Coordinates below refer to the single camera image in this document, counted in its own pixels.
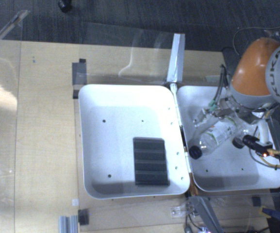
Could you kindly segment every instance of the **black cord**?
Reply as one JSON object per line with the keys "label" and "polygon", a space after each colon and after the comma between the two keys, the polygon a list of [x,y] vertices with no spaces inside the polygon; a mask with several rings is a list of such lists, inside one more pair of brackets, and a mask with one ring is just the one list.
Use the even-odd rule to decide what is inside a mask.
{"label": "black cord", "polygon": [[227,69],[223,64],[221,65],[221,68],[223,69],[224,74],[224,86],[227,87],[229,85],[227,80]]}
{"label": "black cord", "polygon": [[188,224],[187,224],[187,217],[188,217],[188,215],[186,215],[186,217],[185,217],[185,227],[188,226]]}
{"label": "black cord", "polygon": [[266,228],[261,229],[260,231],[257,231],[256,233],[262,233],[262,232],[264,232],[265,230],[268,230],[268,229],[269,229],[269,227],[266,227]]}
{"label": "black cord", "polygon": [[215,96],[214,96],[214,98],[213,98],[214,101],[216,100],[218,94],[220,93],[220,90],[222,90],[222,89],[221,89],[221,86],[223,85],[223,82],[224,82],[224,80],[223,80],[223,73],[224,73],[224,72],[223,72],[223,70],[221,69],[221,72],[220,72],[220,75],[219,75],[218,87],[217,87],[217,90],[216,90],[216,94],[215,94]]}
{"label": "black cord", "polygon": [[234,34],[233,38],[232,38],[232,46],[233,46],[233,49],[235,50],[235,52],[241,57],[241,54],[236,50],[236,46],[235,46],[235,38],[236,38],[236,35],[242,31],[242,30],[247,30],[247,29],[267,29],[267,30],[272,30],[272,29],[280,29],[280,26],[277,26],[277,27],[247,27],[247,28],[242,28],[242,29],[239,29],[237,30],[237,32]]}
{"label": "black cord", "polygon": [[194,224],[194,222],[192,221],[192,217],[190,216],[190,214],[188,214],[189,220],[192,223],[192,225],[194,225],[198,230],[202,231],[202,228],[200,228],[199,226],[197,226],[196,224]]}

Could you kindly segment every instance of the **plastic bottle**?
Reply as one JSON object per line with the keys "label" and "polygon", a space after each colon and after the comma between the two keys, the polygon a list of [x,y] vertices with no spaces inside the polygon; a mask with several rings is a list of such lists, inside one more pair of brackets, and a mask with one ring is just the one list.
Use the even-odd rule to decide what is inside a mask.
{"label": "plastic bottle", "polygon": [[236,116],[225,116],[217,123],[200,134],[195,145],[189,149],[192,158],[198,159],[201,155],[212,153],[240,129],[240,121]]}

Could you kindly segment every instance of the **wooden table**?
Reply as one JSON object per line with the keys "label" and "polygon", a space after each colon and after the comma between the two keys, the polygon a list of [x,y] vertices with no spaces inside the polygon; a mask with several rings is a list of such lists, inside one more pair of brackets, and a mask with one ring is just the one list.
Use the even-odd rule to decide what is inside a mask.
{"label": "wooden table", "polygon": [[[137,53],[135,56],[141,54],[142,58],[131,60],[131,51]],[[81,180],[78,179],[77,167],[72,62],[85,58],[95,71],[105,75],[117,72],[131,61],[146,70],[152,51],[125,47],[21,43],[16,126],[16,233],[58,232],[59,216],[76,215],[79,208],[77,199],[82,186],[78,186]],[[162,59],[168,59],[170,50],[162,50],[159,55]],[[184,77],[202,82],[206,76],[219,75],[219,66],[223,62],[220,52],[185,51]],[[113,216],[122,220],[119,215]],[[257,223],[259,228],[266,226],[264,217],[252,218],[251,222]],[[222,223],[240,225],[234,220],[224,220]],[[159,226],[98,232],[182,233],[183,224],[169,222]]]}

